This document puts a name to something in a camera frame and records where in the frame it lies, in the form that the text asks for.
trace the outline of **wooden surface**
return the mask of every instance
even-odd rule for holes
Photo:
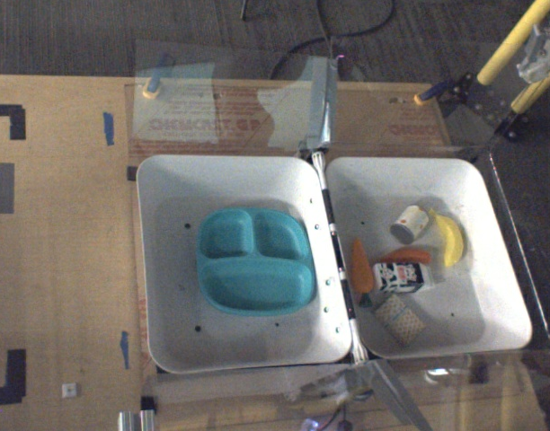
[[[136,187],[126,178],[124,90],[133,83],[0,76],[0,103],[26,109],[28,136],[10,141],[9,121],[0,118],[0,163],[15,165],[14,214],[0,215],[0,386],[6,350],[27,350],[27,395],[0,407],[1,431],[110,430],[120,410],[139,409],[142,367],[153,363],[141,354]],[[104,112],[114,117],[115,145],[106,143]],[[436,429],[542,429],[524,367],[515,360],[501,372],[493,394],[478,399],[479,391],[455,385],[453,399],[420,402],[421,409]],[[409,382],[420,399],[417,378],[419,386]],[[62,400],[62,383],[78,383],[79,397]],[[237,399],[236,385],[231,393],[195,402],[162,397],[157,420],[163,430],[295,430],[306,414],[329,411],[324,403],[293,409],[279,396]],[[374,399],[353,407],[357,429],[411,429]]]

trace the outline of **gray square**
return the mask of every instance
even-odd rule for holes
[[[13,214],[14,176],[14,164],[0,163],[0,214]]]

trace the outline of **white plastic tray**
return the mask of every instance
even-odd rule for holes
[[[431,225],[413,245],[433,251],[438,283],[400,295],[427,324],[407,347],[398,345],[370,309],[356,308],[364,344],[381,357],[445,356],[521,348],[531,323],[483,178],[471,164],[450,159],[339,158],[326,172],[347,265],[359,237],[372,260],[402,246],[390,224],[416,203],[454,217],[466,237],[465,256],[443,268],[441,239]]]
[[[137,188],[149,349],[164,370],[331,363],[347,355],[349,320],[313,167],[295,158],[154,156],[139,167]],[[207,302],[197,278],[198,226],[224,207],[282,210],[306,228],[317,281],[310,304],[257,317]]]

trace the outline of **teal plate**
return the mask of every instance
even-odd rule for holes
[[[272,209],[228,208],[206,217],[197,270],[209,303],[232,314],[287,314],[315,296],[306,231],[291,215]]]

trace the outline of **carrot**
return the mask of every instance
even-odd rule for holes
[[[363,243],[359,238],[355,238],[351,252],[351,273],[350,283],[356,292],[366,294],[373,290],[375,278],[373,271],[368,263],[367,254]]]
[[[430,254],[428,251],[417,248],[401,248],[396,251],[389,252],[384,257],[377,261],[379,262],[413,262],[422,263],[423,265],[430,264]]]

